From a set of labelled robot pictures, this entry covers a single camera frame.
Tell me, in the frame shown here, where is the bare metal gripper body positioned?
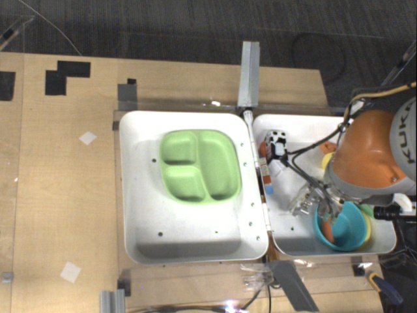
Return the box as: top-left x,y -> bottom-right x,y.
306,181 -> 345,211

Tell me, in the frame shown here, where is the orange carrot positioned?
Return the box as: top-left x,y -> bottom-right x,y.
321,216 -> 337,245

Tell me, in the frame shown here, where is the teal bowl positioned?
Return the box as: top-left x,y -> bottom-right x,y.
313,200 -> 368,252

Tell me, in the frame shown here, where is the yellow bowl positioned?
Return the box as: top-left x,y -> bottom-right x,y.
357,211 -> 373,245

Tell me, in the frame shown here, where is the white plastic tray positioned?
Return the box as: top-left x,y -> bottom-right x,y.
119,110 -> 270,265
252,113 -> 398,258

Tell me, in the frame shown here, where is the white bottle with blue cap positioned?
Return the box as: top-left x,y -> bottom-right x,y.
258,156 -> 274,196

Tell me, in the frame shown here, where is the black and white carton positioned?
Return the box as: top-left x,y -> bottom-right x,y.
264,129 -> 288,160

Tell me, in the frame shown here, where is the green divided plate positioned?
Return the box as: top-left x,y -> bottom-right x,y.
158,128 -> 242,204

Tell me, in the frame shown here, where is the black cylinder on white bracket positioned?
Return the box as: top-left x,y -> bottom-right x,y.
373,192 -> 417,221

